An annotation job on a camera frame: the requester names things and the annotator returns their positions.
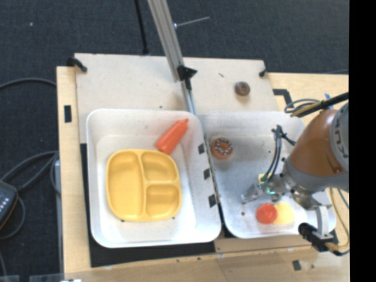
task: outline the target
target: black electronic device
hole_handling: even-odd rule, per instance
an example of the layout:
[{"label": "black electronic device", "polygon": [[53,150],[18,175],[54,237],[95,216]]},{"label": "black electronic device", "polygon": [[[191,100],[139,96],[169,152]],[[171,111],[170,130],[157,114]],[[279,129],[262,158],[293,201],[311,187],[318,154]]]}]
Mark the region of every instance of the black electronic device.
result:
[{"label": "black electronic device", "polygon": [[12,214],[17,200],[17,189],[0,180],[0,229]]}]

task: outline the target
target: dark carpet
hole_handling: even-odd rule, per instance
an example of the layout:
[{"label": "dark carpet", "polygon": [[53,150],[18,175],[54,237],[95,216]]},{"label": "dark carpet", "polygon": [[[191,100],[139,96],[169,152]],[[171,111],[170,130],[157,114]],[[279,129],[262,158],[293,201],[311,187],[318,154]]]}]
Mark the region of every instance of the dark carpet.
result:
[{"label": "dark carpet", "polygon": [[[348,73],[350,0],[167,0],[183,56],[262,59],[269,72]],[[163,55],[146,0],[147,45]],[[19,78],[56,81],[75,52],[141,54],[133,0],[0,0],[0,86]],[[30,82],[0,88],[0,176],[24,159],[58,149],[56,89]],[[21,185],[42,159],[9,179]],[[48,171],[20,194],[22,230],[0,241],[9,275],[59,272],[56,196]],[[16,208],[7,227],[16,226]]]}]

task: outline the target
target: black stand pole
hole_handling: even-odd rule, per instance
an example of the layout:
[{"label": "black stand pole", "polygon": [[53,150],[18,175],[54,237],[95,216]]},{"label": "black stand pole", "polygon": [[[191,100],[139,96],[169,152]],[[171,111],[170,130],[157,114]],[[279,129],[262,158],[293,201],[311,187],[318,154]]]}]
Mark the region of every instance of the black stand pole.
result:
[{"label": "black stand pole", "polygon": [[143,54],[147,55],[149,54],[149,48],[147,47],[147,43],[146,43],[146,36],[145,36],[145,30],[144,30],[143,22],[142,22],[139,0],[135,0],[135,5],[136,5],[137,18],[139,20],[141,39],[142,39],[142,44],[143,44],[142,52]]}]

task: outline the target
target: yellow divided plate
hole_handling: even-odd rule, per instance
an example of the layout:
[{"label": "yellow divided plate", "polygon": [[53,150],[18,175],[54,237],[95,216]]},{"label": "yellow divided plate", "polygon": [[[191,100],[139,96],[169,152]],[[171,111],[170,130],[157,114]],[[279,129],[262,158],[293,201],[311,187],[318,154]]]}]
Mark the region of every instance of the yellow divided plate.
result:
[{"label": "yellow divided plate", "polygon": [[106,193],[111,211],[126,221],[169,219],[182,205],[175,161],[157,150],[120,150],[109,158]]}]

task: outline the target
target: yellow cable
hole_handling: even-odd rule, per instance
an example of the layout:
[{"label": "yellow cable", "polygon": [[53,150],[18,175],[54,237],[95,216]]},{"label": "yellow cable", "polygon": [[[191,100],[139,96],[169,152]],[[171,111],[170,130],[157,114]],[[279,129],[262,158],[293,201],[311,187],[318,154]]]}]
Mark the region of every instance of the yellow cable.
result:
[{"label": "yellow cable", "polygon": [[335,200],[334,200],[334,191],[333,191],[333,188],[330,189],[330,196],[331,196],[331,201],[333,203],[333,208],[338,216],[338,219],[340,220],[345,232],[346,232],[346,235],[347,235],[347,242],[345,244],[343,244],[342,246],[339,246],[337,244],[334,244],[334,243],[325,243],[326,247],[330,250],[330,251],[339,251],[339,250],[342,250],[342,249],[346,249],[350,246],[350,232],[348,231],[348,229],[346,228],[346,225],[344,223],[344,220],[342,219],[340,213],[338,212],[338,208],[337,208],[337,205],[335,203]]}]

